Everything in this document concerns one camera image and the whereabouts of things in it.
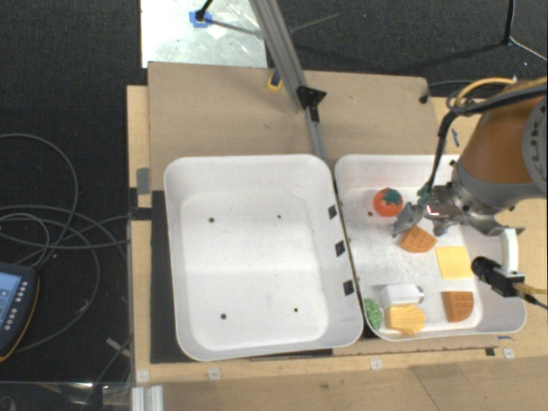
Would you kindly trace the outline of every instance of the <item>blue tape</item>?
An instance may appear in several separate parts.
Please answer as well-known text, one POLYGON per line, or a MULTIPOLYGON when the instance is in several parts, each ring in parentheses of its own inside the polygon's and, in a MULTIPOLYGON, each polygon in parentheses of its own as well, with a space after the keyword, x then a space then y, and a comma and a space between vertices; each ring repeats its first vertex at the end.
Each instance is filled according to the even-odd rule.
POLYGON ((459 140, 456 138, 458 134, 453 128, 451 129, 451 133, 453 134, 453 141, 455 142, 456 147, 459 147, 459 140))
POLYGON ((193 10, 188 13, 188 18, 194 27, 196 27, 197 29, 203 29, 213 24, 213 17, 211 17, 211 14, 209 12, 205 12, 203 21, 196 20, 196 12, 198 11, 193 10))

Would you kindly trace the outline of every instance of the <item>black carpet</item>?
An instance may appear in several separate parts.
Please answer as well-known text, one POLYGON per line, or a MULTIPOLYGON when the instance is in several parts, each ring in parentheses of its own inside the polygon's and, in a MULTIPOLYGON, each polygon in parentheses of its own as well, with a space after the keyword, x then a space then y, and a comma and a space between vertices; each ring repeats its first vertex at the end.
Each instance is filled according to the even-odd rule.
MULTIPOLYGON (((547 1, 517 0, 513 29, 518 40, 544 55, 547 1)), ((546 75, 544 61, 500 44, 509 0, 279 2, 290 27, 340 14, 295 32, 305 69, 412 74, 429 81, 546 75)), ((0 0, 0 134, 36 134, 58 145, 78 173, 78 211, 88 217, 128 213, 125 87, 144 83, 139 0, 0 0)), ((52 150, 26 140, 0 140, 0 206, 69 208, 71 188, 68 171, 52 150)), ((117 239, 125 237, 123 221, 109 229, 117 239)), ((29 238, 39 241, 39 230, 29 230, 29 238)), ((90 241, 108 239, 92 234, 90 241)), ((0 241, 0 260, 27 251, 0 241)), ((122 343, 128 337, 128 288, 119 252, 98 255, 101 281, 89 312, 56 340, 2 363, 0 380, 90 380, 101 373, 114 354, 105 340, 122 343)), ((94 278, 89 252, 52 257, 21 346, 73 319, 86 305, 94 278)), ((121 380, 126 363, 117 361, 104 380, 121 380)))

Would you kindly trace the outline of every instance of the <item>empty white tray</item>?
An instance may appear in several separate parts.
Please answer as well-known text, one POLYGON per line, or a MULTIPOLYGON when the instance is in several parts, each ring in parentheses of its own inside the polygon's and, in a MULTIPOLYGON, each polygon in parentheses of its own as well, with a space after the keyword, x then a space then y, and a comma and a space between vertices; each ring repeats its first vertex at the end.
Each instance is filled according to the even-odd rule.
MULTIPOLYGON (((439 165, 437 184, 450 181, 450 160, 444 156, 439 165)), ((393 239, 388 226, 396 217, 380 217, 372 205, 375 193, 385 187, 395 188, 405 202, 416 202, 417 190, 432 171, 432 156, 348 155, 338 160, 335 178, 342 214, 350 239, 350 250, 360 292, 379 305, 380 291, 390 283, 412 283, 424 291, 419 304, 426 315, 425 328, 414 336, 381 327, 377 335, 387 340, 448 337, 478 333, 518 331, 526 319, 523 301, 503 298, 477 277, 443 280, 434 248, 427 253, 408 253, 393 239), (445 317, 442 291, 470 291, 474 294, 472 315, 450 323, 445 317)), ((423 219, 419 226, 432 233, 432 222, 423 219)), ((464 246, 472 260, 486 256, 500 262, 502 247, 498 237, 486 237, 469 226, 453 226, 438 238, 436 247, 464 246)))
POLYGON ((362 332, 327 165, 181 158, 164 176, 176 334, 196 360, 353 343, 362 332))

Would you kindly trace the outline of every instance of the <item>toy tomato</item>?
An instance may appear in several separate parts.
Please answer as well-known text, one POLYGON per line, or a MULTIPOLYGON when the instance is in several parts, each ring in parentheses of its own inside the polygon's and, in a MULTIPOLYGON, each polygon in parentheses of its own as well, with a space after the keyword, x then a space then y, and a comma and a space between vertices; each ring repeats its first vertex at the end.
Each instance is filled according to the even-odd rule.
POLYGON ((403 198, 397 190, 384 188, 375 194, 373 206, 380 216, 395 216, 403 208, 403 198))

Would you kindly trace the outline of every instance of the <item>black bracket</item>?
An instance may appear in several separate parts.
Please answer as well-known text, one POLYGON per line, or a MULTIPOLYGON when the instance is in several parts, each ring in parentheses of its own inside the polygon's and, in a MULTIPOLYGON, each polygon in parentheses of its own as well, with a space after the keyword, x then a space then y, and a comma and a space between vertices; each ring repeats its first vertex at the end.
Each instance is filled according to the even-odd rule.
POLYGON ((301 101, 302 108, 310 110, 310 116, 313 122, 319 122, 318 104, 327 96, 326 92, 321 92, 309 86, 299 86, 297 96, 301 101))

